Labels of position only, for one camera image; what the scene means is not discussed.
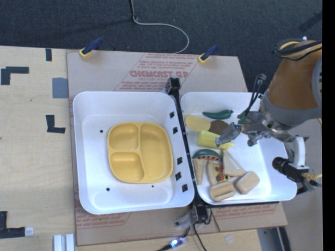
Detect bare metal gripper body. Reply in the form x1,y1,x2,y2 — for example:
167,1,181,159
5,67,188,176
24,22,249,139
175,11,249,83
239,110,292,141

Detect thin black rod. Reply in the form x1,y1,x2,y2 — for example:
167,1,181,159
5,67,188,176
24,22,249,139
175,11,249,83
173,92,203,209

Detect beige bread loaf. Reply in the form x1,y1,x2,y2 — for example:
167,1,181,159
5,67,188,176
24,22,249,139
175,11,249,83
235,170,261,195

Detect yellow oval toy food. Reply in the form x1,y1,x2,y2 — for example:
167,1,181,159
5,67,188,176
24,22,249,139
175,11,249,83
184,114,211,132

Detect beige triangular sandwich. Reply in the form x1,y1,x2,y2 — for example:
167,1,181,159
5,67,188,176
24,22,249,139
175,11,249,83
222,149,247,177

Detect yellow divided plate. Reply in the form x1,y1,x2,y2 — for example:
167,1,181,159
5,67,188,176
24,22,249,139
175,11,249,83
106,121,174,185

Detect black cylinder on white bracket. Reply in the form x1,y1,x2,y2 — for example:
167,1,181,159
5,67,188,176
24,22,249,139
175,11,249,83
272,136,310,183

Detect white plastic tray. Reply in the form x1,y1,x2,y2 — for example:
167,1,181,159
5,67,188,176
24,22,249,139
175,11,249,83
180,91,298,206
72,90,195,215

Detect pizza slice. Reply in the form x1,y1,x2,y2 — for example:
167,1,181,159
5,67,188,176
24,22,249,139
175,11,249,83
206,159,232,186

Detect beige ice cream cone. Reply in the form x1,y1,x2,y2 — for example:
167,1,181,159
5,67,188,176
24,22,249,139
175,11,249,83
193,157,208,186

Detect tan hot dog bun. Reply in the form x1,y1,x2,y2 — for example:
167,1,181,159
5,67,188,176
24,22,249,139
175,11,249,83
209,180,237,202

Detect brown cardboard board, red print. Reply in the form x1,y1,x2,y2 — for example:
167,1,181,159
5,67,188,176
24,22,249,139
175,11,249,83
66,50,288,247

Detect brown round biscuit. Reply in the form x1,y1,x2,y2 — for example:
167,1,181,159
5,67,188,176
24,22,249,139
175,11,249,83
209,119,229,136

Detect green chili pepper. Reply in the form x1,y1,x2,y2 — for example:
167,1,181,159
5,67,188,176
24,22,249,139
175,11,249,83
202,109,234,120

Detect black block with thin wires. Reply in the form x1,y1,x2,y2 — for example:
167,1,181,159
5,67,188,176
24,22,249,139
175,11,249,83
192,202,209,224
166,77,182,96

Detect watermelon slice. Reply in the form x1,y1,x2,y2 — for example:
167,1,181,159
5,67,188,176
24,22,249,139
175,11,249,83
192,149,223,162

